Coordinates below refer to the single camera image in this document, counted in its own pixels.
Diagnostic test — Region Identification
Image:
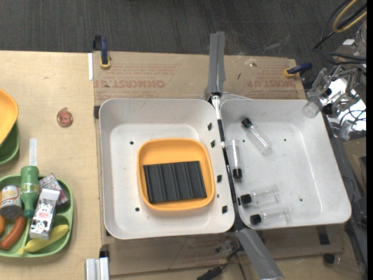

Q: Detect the brown cardboard board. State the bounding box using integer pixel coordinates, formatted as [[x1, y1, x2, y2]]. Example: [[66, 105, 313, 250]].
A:
[[92, 50, 344, 277]]

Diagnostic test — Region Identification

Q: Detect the pink printed packet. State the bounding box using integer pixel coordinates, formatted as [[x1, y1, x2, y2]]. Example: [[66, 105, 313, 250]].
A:
[[38, 173, 69, 207]]

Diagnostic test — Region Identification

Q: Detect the white plastic tray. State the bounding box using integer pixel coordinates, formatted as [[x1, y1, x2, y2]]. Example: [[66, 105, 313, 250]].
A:
[[98, 97, 236, 240], [219, 98, 353, 230]]

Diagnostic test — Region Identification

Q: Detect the green bottle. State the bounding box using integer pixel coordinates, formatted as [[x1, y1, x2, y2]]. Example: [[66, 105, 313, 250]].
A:
[[19, 165, 40, 219]]

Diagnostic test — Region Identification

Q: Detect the white cow print carton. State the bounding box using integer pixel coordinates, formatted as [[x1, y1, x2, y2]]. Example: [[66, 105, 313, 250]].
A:
[[29, 188, 61, 240]]

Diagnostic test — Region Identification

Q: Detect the small printed can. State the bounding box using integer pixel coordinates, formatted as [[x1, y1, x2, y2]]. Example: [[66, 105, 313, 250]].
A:
[[0, 184, 23, 219]]

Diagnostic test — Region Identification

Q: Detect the thin black and white rod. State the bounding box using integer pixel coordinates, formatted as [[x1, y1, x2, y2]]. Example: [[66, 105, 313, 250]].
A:
[[210, 94, 239, 207]]

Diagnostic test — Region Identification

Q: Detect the clear plastic bottle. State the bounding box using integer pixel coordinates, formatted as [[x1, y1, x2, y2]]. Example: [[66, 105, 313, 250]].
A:
[[226, 138, 244, 179], [323, 253, 367, 275], [249, 206, 293, 226], [241, 117, 273, 155], [302, 97, 323, 118], [239, 185, 282, 207]]

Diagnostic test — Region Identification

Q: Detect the red sausage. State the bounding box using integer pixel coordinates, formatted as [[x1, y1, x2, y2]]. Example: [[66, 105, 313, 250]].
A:
[[0, 216, 27, 250]]

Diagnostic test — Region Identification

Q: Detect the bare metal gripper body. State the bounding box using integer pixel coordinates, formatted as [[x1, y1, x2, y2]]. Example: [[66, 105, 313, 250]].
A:
[[333, 21, 367, 69]]

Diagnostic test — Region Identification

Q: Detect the yellow banana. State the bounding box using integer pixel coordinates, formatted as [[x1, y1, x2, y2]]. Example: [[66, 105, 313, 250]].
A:
[[23, 223, 70, 253]]

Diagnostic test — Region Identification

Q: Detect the pink doughnut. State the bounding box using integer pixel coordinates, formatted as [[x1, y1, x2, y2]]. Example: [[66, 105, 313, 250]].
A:
[[57, 107, 73, 127]]

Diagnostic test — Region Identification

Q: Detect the orange plate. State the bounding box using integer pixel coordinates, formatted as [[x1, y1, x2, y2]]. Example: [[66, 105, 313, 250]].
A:
[[0, 88, 19, 145], [136, 138, 216, 212]]

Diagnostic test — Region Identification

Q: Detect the green divided plate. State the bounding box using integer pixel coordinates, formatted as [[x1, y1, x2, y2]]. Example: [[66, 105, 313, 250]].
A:
[[0, 174, 73, 258]]

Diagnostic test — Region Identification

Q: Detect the black ribbed rack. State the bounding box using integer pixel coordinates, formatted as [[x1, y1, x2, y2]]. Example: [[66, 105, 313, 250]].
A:
[[142, 160, 208, 204]]

